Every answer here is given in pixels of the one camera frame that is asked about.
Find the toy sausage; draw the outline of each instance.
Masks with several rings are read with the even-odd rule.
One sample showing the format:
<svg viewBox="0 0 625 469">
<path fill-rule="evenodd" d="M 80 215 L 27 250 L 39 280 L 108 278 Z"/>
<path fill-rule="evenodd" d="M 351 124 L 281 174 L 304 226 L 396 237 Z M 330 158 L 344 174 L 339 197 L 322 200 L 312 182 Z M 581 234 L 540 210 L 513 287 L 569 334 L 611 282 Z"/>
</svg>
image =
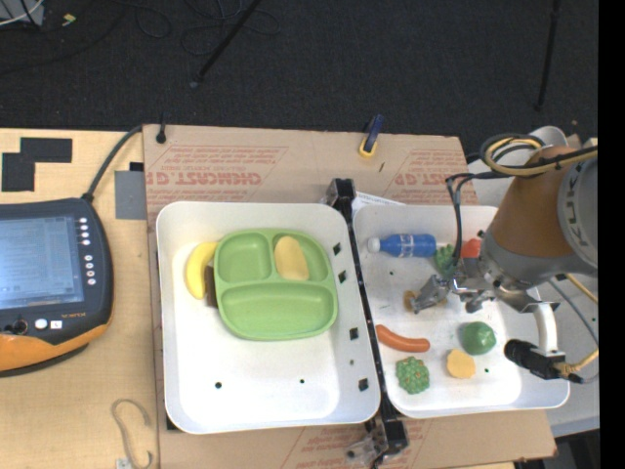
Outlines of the toy sausage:
<svg viewBox="0 0 625 469">
<path fill-rule="evenodd" d="M 391 332 L 382 324 L 376 324 L 375 330 L 378 334 L 378 340 L 382 342 L 382 344 L 385 344 L 390 348 L 397 349 L 398 351 L 405 351 L 407 353 L 425 353 L 430 349 L 430 341 L 428 339 L 411 339 L 408 337 L 402 337 L 401 335 Z"/>
</svg>

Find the black rod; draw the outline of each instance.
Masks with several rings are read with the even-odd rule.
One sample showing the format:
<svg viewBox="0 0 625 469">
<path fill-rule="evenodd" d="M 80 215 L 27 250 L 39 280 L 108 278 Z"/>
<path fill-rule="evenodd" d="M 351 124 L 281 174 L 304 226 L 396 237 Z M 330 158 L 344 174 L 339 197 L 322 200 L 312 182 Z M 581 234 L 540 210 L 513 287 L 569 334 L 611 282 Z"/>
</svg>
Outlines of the black rod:
<svg viewBox="0 0 625 469">
<path fill-rule="evenodd" d="M 226 47 L 232 41 L 232 38 L 234 38 L 234 36 L 236 36 L 236 33 L 239 32 L 241 27 L 249 19 L 249 17 L 252 15 L 252 13 L 258 7 L 258 5 L 261 3 L 261 1 L 262 0 L 254 0 L 250 4 L 250 6 L 245 10 L 245 12 L 241 16 L 241 18 L 236 22 L 234 27 L 230 30 L 230 33 L 228 34 L 228 36 L 224 39 L 224 41 L 222 43 L 219 44 L 219 46 L 215 49 L 215 51 L 213 52 L 213 54 L 211 55 L 209 60 L 206 62 L 204 67 L 202 69 L 200 69 L 200 71 L 196 74 L 196 76 L 194 78 L 195 81 L 191 82 L 191 87 L 196 87 L 199 82 L 204 80 L 204 76 L 206 75 L 206 72 L 210 69 L 210 67 L 215 63 L 215 61 L 223 53 L 223 51 L 226 49 Z"/>
<path fill-rule="evenodd" d="M 554 0 L 551 11 L 551 25 L 549 26 L 549 38 L 547 39 L 547 53 L 545 54 L 545 64 L 543 66 L 543 78 L 540 83 L 538 102 L 534 105 L 537 111 L 540 111 L 545 104 L 545 92 L 547 91 L 547 81 L 549 80 L 549 72 L 551 69 L 551 58 L 554 53 L 554 41 L 556 39 L 556 29 L 558 27 L 558 18 L 560 17 L 561 3 L 562 0 Z"/>
</svg>

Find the toy banana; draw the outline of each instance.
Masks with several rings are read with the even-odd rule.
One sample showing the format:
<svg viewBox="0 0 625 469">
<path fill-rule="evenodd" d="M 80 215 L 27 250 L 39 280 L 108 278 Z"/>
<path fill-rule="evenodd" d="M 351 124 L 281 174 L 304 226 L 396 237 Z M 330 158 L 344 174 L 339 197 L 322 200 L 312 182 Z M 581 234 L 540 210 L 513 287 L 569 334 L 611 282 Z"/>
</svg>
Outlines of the toy banana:
<svg viewBox="0 0 625 469">
<path fill-rule="evenodd" d="M 205 241 L 199 243 L 187 259 L 185 265 L 185 284 L 187 290 L 196 299 L 202 299 L 206 294 L 206 279 L 204 272 L 206 266 L 215 256 L 218 241 Z"/>
</svg>

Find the green round vegetable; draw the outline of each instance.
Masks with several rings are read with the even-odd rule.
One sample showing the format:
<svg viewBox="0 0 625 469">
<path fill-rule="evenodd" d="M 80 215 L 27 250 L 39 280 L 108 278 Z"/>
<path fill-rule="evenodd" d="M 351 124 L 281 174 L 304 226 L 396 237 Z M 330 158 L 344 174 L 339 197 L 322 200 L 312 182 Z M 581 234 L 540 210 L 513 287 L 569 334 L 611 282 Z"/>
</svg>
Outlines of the green round vegetable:
<svg viewBox="0 0 625 469">
<path fill-rule="evenodd" d="M 469 323 L 462 328 L 462 347 L 470 355 L 488 353 L 497 344 L 493 329 L 482 321 Z"/>
<path fill-rule="evenodd" d="M 423 360 L 411 356 L 396 363 L 396 376 L 399 386 L 408 394 L 415 395 L 430 387 L 430 371 Z"/>
</svg>

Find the divided green plate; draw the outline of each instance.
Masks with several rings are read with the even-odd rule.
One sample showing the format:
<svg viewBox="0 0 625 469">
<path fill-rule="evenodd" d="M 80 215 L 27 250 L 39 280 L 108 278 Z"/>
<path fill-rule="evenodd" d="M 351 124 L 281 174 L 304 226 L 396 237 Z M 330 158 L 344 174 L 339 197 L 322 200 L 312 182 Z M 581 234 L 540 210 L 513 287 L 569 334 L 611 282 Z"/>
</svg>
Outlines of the divided green plate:
<svg viewBox="0 0 625 469">
<path fill-rule="evenodd" d="M 273 250 L 283 236 L 300 244 L 309 279 L 283 278 Z M 230 233 L 219 242 L 213 261 L 222 320 L 239 337 L 286 340 L 327 330 L 338 314 L 334 273 L 323 247 L 309 234 L 283 229 Z"/>
</svg>

